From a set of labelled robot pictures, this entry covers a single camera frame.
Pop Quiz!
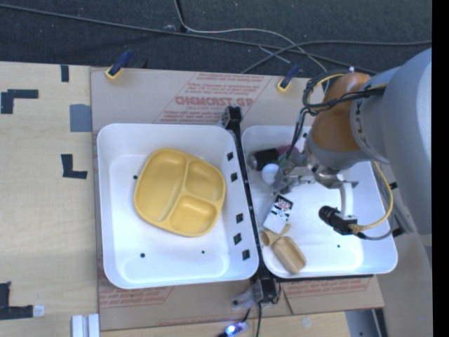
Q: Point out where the large wooden scoop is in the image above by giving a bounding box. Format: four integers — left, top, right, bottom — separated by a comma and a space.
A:
272, 235, 307, 275

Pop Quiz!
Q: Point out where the yellow divided plate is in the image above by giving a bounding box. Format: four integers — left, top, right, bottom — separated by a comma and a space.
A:
133, 147, 227, 239

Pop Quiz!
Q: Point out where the pink round toy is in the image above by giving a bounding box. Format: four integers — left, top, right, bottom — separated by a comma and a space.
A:
276, 145, 302, 158

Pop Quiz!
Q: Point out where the white plastic tray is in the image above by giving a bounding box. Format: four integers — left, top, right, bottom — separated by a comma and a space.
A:
96, 123, 260, 290
241, 124, 399, 279

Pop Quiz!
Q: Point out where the white carton black red print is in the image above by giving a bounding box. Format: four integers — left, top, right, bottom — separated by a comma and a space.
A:
262, 194, 295, 234

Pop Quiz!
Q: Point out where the black can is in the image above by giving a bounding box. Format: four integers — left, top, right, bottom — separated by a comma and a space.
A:
248, 148, 281, 172

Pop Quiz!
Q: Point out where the white ball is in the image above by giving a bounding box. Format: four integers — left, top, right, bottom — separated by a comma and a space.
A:
260, 163, 281, 185

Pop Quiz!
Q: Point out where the small wooden scoop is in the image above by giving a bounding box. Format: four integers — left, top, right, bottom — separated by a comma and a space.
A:
260, 223, 292, 248

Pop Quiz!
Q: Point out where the black cylinder on white bracket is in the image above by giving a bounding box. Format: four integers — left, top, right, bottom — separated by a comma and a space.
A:
318, 180, 359, 237

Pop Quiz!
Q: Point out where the black block with wires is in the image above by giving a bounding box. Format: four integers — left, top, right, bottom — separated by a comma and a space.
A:
231, 277, 281, 310

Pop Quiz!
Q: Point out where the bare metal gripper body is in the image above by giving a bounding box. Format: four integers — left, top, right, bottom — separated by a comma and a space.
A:
282, 163, 344, 190

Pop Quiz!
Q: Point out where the brown cardboard board red print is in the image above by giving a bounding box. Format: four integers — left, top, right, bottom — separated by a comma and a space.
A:
90, 67, 386, 331

